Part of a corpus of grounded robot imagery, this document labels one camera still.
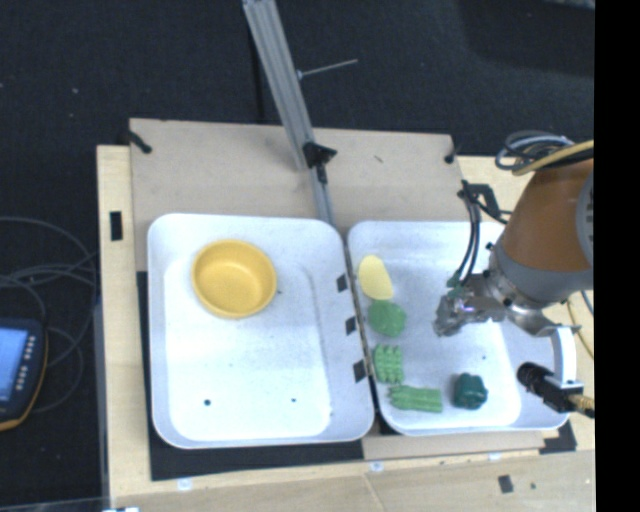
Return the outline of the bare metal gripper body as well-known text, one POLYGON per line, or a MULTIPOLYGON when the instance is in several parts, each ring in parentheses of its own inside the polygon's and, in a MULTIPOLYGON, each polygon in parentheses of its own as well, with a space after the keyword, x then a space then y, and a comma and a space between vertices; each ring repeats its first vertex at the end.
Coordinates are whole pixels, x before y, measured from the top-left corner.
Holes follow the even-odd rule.
POLYGON ((505 277, 473 274, 447 291, 446 296, 451 303, 451 316, 468 316, 468 324, 510 321, 531 336, 548 336, 556 328, 543 313, 548 303, 523 294, 505 277))

